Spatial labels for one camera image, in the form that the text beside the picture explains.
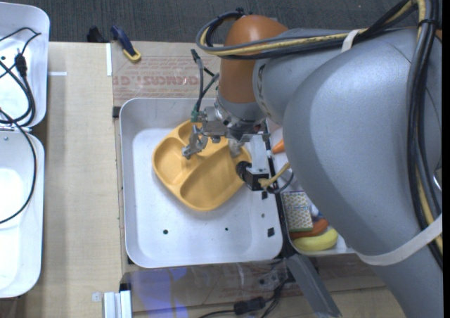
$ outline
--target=white container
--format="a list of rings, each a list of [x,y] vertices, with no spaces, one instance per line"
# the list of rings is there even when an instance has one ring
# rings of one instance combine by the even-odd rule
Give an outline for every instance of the white container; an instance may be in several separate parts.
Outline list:
[[[40,33],[21,30],[28,27]],[[34,6],[0,2],[0,60],[20,77],[13,67],[19,51],[27,61],[27,80],[32,90],[36,113],[28,131],[37,156],[34,191],[25,209],[0,224],[0,298],[17,297],[28,292],[41,273],[42,227],[44,218],[44,147],[30,134],[46,113],[49,17]],[[27,107],[27,99],[13,78],[0,66],[0,107],[18,117]],[[15,125],[0,124],[0,221],[17,212],[29,196],[34,174],[32,150]]]
[[[243,185],[223,205],[198,212],[181,203],[153,171],[153,149],[189,119],[195,102],[190,98],[135,98],[122,106],[128,256],[144,268],[271,260],[283,244],[274,195],[262,198],[261,192]],[[203,102],[212,105],[214,100]]]

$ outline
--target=yellow banana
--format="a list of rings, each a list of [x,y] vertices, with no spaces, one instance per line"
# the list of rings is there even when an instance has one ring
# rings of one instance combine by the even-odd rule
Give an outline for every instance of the yellow banana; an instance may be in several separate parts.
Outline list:
[[[325,250],[333,247],[338,241],[338,232],[331,228],[318,236],[305,236],[293,241],[294,246],[300,250]]]

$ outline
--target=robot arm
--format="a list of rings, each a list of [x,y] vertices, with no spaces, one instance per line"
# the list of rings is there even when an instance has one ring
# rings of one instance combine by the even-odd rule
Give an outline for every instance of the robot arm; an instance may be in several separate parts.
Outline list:
[[[283,127],[295,176],[346,242],[361,256],[396,250],[442,216],[432,181],[442,167],[436,5],[403,0],[356,31],[345,51],[349,32],[287,30],[242,14],[225,47],[214,48],[213,21],[197,37],[223,58],[215,107],[199,116],[202,134],[237,146],[264,141],[270,118]],[[388,29],[415,9],[418,29]],[[442,236],[433,238],[399,262],[373,266],[407,317],[443,317]]]

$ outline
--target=yellow divided plate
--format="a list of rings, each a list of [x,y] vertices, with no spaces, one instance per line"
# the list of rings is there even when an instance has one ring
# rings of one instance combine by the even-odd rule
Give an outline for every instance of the yellow divided plate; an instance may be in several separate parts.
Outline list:
[[[228,141],[222,137],[217,144],[209,140],[203,151],[187,160],[181,148],[189,143],[193,124],[189,120],[180,124],[156,146],[153,169],[161,182],[188,207],[213,210],[242,186],[236,165],[242,160],[250,162],[250,154],[243,148],[238,157],[232,158]]]

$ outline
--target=white strap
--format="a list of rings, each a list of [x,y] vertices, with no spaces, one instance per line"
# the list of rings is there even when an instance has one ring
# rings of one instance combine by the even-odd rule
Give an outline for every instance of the white strap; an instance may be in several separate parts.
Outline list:
[[[392,252],[380,255],[364,255],[356,252],[361,260],[369,265],[394,265],[413,255],[415,252],[429,244],[433,239],[442,233],[442,213],[427,228],[422,230],[417,236],[398,247]]]
[[[344,42],[342,43],[342,49],[341,49],[341,53],[348,51],[353,44],[353,39],[355,38],[355,36],[358,34],[359,29],[355,29],[352,30],[344,39]]]

